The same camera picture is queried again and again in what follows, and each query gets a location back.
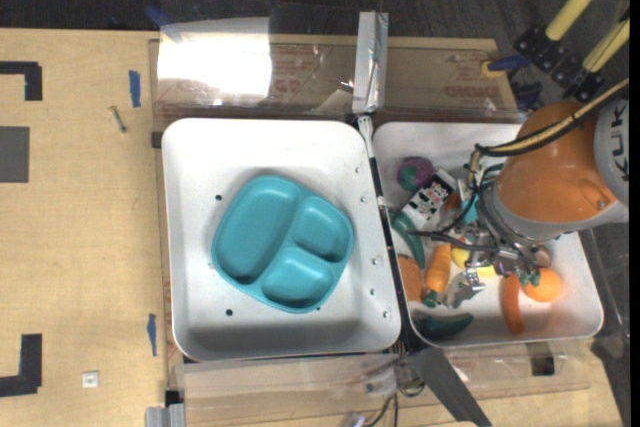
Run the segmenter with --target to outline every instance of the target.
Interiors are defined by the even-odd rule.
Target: orange toy
[[[524,287],[524,292],[534,301],[548,303],[556,299],[562,292],[562,281],[551,269],[540,268],[540,283],[534,287],[531,282]]]
[[[422,301],[424,292],[422,290],[422,271],[418,262],[413,258],[398,255],[400,274],[402,275],[402,287],[407,301]]]
[[[440,244],[431,259],[429,268],[424,278],[427,289],[442,293],[449,284],[451,273],[451,244]]]
[[[507,322],[509,331],[514,335],[519,335],[524,331],[524,320],[520,312],[520,280],[515,274],[510,274],[504,280],[502,289],[502,314]]]

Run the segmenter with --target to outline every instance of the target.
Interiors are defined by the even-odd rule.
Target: toy orange
[[[540,283],[537,287],[531,282],[524,287],[525,293],[534,301],[548,303],[553,301],[562,292],[562,281],[551,269],[540,267]]]

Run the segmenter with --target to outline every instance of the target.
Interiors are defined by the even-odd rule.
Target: wooden board
[[[38,61],[44,84],[43,101],[25,102],[22,77],[0,75],[0,126],[30,127],[31,142],[29,183],[0,183],[0,375],[17,373],[21,334],[43,337],[42,387],[0,398],[0,425],[140,426],[164,401],[154,36],[0,30],[0,60]],[[141,75],[140,108],[129,70]],[[100,386],[83,388],[93,370]]]

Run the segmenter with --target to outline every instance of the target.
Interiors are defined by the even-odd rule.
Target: blue tape
[[[156,316],[153,313],[149,313],[147,333],[149,334],[149,341],[151,342],[151,354],[155,357],[158,355],[158,346],[156,345]]]
[[[513,71],[519,68],[529,66],[531,61],[519,54],[503,57],[497,61],[493,61],[489,66],[489,71]]]
[[[147,18],[155,23],[160,30],[169,36],[169,38],[171,38],[175,43],[180,43],[182,41],[180,33],[172,28],[173,22],[161,9],[149,5],[145,8],[144,14],[147,15]]]
[[[134,107],[140,107],[140,74],[129,70],[129,93]]]

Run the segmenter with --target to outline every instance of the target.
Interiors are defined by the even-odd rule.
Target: screw
[[[123,134],[127,131],[127,127],[124,126],[124,123],[122,122],[122,118],[120,118],[120,114],[118,114],[118,109],[115,106],[111,106],[108,108],[108,110],[111,111],[111,113],[113,114],[113,117],[116,120],[116,123],[118,124],[118,129],[120,130],[120,132],[122,132]]]

